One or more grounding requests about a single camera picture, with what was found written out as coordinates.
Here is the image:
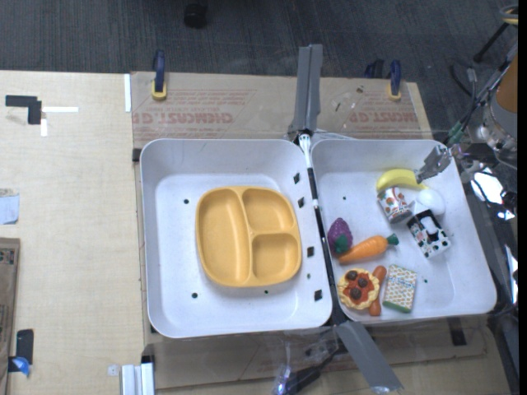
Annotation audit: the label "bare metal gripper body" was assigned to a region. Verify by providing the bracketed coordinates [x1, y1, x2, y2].
[450, 114, 519, 168]

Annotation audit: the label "white egg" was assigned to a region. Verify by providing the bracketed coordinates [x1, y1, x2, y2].
[416, 188, 447, 216]

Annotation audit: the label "yellow banana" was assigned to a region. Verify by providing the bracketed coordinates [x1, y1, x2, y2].
[375, 168, 429, 193]

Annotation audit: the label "white can with red print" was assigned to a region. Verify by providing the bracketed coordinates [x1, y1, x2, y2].
[376, 185, 416, 225]

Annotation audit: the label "black and white carton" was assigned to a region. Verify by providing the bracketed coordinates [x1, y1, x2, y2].
[406, 209, 452, 259]

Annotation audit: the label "white plastic tray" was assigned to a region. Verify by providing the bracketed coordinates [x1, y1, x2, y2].
[309, 137, 498, 325]
[138, 137, 333, 340]

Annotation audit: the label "orange carrot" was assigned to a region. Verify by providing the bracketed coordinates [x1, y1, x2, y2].
[338, 233, 399, 265]

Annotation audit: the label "purple grapes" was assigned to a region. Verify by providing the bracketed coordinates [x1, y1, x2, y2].
[327, 217, 354, 257]

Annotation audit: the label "orange sausage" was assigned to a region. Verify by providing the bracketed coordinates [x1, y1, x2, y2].
[368, 265, 388, 317]

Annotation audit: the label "yellow patterned packet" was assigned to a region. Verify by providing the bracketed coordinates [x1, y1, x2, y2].
[381, 263, 418, 314]

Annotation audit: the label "yellow pizza with red sauce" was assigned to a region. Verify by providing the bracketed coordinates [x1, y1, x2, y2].
[336, 267, 380, 310]

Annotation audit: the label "brown cardboard board red print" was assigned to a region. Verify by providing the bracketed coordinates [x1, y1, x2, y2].
[130, 71, 500, 390]

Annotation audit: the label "yellow divided plate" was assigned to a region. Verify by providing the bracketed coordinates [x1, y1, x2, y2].
[194, 185, 304, 288]

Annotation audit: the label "brown cardboard box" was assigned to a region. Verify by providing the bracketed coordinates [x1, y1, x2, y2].
[0, 236, 21, 395]

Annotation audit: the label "black cylinder on white bracket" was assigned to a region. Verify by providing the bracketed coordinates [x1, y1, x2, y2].
[469, 169, 519, 221]

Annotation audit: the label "black block with thin wires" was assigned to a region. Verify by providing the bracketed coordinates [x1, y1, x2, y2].
[282, 346, 343, 393]

